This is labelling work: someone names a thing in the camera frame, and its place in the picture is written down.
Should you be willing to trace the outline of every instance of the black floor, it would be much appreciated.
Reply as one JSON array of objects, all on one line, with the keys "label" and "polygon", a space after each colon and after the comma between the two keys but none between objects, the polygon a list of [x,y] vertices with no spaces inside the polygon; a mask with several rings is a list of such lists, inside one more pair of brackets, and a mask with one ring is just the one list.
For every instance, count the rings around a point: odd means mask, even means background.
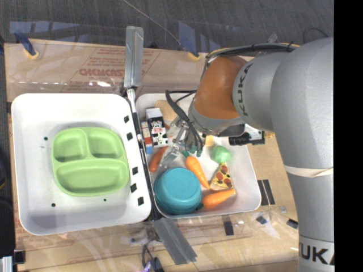
[{"label": "black floor", "polygon": [[[0,35],[11,43],[21,30],[30,38],[125,45],[125,29],[133,25],[144,28],[145,47],[180,49],[182,43],[209,52],[263,43],[273,33],[278,42],[296,44],[334,36],[334,0],[0,0],[0,20]],[[14,233],[0,58],[0,156],[8,176],[0,190],[2,257],[13,250]]]}]

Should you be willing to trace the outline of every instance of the orange carrot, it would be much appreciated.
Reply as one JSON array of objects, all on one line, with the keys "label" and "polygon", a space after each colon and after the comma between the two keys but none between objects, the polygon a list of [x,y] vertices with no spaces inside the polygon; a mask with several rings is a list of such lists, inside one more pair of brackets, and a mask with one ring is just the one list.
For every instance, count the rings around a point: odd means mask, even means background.
[{"label": "orange carrot", "polygon": [[158,169],[158,165],[159,162],[161,160],[161,158],[163,157],[163,154],[165,152],[165,150],[168,149],[169,146],[164,146],[161,147],[158,152],[155,153],[155,155],[153,156],[152,160],[150,161],[149,164],[149,171],[150,172],[155,172]]},{"label": "orange carrot", "polygon": [[206,209],[211,209],[212,207],[218,206],[234,194],[236,194],[236,191],[233,188],[222,192],[211,193],[202,198],[201,203]]},{"label": "orange carrot", "polygon": [[202,186],[204,186],[206,189],[210,189],[208,180],[205,177],[205,174],[203,172],[202,167],[200,166],[200,163],[198,159],[196,159],[193,156],[188,156],[185,164],[187,168],[194,173],[194,175],[199,179],[199,182]]}]

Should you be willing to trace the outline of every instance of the pizza slice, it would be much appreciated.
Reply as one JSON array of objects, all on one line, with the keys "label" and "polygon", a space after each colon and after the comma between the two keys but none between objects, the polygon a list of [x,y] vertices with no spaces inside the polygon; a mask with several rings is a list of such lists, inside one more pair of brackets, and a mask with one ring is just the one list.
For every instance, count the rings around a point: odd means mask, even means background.
[{"label": "pizza slice", "polygon": [[220,164],[216,174],[210,183],[210,189],[217,192],[220,190],[232,189],[233,183],[226,163]]}]

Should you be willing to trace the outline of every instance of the green plate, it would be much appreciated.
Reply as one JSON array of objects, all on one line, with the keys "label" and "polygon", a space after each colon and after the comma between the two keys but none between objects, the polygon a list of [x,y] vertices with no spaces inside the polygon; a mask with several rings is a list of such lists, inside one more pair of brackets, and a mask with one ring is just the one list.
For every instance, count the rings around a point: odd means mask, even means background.
[{"label": "green plate", "polygon": [[52,142],[52,164],[57,185],[73,196],[113,193],[129,180],[123,142],[106,128],[60,131]]}]

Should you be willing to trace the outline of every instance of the teal bowl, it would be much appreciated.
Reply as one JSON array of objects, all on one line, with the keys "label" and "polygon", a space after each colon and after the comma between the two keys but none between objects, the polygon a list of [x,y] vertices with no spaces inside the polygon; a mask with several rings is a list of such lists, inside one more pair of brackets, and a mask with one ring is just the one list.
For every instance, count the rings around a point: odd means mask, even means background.
[{"label": "teal bowl", "polygon": [[199,180],[182,167],[168,169],[159,175],[154,183],[154,193],[158,206],[174,215],[195,211],[202,199]]}]

